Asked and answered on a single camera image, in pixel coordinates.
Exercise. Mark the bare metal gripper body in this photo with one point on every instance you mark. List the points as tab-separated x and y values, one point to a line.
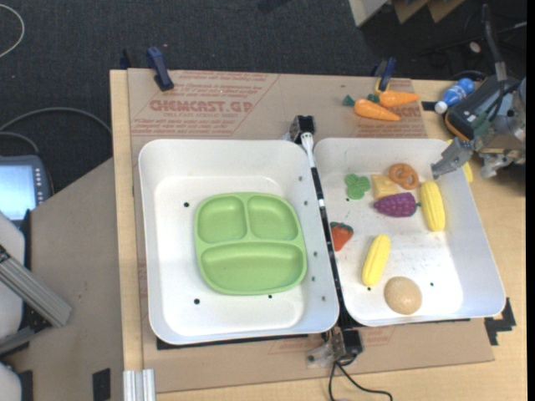
507	130

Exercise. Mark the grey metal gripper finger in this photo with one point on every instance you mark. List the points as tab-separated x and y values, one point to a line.
495	166
451	159

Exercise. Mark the orange pretzel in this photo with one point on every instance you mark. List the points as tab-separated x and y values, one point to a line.
411	179

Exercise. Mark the blue plastic bottle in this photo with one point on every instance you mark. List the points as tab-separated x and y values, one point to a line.
455	92

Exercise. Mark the purple grapes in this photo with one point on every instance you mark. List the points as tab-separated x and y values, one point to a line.
397	205

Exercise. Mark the yellow cheese wedge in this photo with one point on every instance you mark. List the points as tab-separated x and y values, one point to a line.
382	186

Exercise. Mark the orange carrot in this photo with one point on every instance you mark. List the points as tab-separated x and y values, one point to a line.
397	97
376	110

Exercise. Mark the green broccoli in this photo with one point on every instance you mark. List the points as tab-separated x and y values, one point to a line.
357	186

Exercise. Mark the white plastic tray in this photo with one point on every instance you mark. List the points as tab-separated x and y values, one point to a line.
175	240
443	265

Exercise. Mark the red strawberry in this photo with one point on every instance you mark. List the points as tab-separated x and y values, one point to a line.
340	235

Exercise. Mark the thin black and white rod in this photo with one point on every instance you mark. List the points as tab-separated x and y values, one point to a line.
321	199

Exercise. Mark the beige bread roll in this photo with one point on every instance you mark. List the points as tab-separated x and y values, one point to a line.
403	295

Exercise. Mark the brown cardboard board red print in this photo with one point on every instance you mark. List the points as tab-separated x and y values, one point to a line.
251	94

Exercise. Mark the green divided plate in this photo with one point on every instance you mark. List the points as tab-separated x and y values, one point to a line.
251	261

